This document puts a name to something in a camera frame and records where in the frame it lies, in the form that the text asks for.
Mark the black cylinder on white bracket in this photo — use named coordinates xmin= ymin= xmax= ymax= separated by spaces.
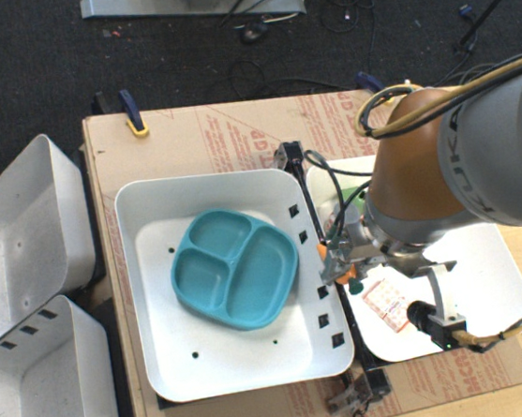
xmin=399 ymin=259 xmax=471 ymax=355

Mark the orange toy carrot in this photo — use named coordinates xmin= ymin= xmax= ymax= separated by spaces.
xmin=316 ymin=236 xmax=365 ymax=300

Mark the green round toy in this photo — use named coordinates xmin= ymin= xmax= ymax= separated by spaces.
xmin=339 ymin=184 xmax=372 ymax=216

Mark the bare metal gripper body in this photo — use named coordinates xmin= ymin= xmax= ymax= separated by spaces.
xmin=324 ymin=210 xmax=429 ymax=288

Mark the black block with thin wires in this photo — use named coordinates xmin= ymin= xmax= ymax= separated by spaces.
xmin=322 ymin=367 xmax=395 ymax=417
xmin=272 ymin=140 xmax=307 ymax=173

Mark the pink and white packet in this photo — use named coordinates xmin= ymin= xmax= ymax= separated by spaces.
xmin=360 ymin=275 xmax=412 ymax=338

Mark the thin black rod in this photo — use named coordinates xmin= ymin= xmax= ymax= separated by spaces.
xmin=291 ymin=153 xmax=373 ymax=385

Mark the brown cardboard board, red print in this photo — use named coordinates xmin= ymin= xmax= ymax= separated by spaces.
xmin=81 ymin=67 xmax=522 ymax=417

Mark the white plastic tray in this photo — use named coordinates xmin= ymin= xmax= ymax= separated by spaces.
xmin=303 ymin=137 xmax=522 ymax=372
xmin=0 ymin=288 xmax=121 ymax=417
xmin=0 ymin=127 xmax=108 ymax=355
xmin=111 ymin=156 xmax=361 ymax=410

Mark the blue divided plate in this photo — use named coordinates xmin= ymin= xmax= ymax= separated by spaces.
xmin=162 ymin=198 xmax=309 ymax=340

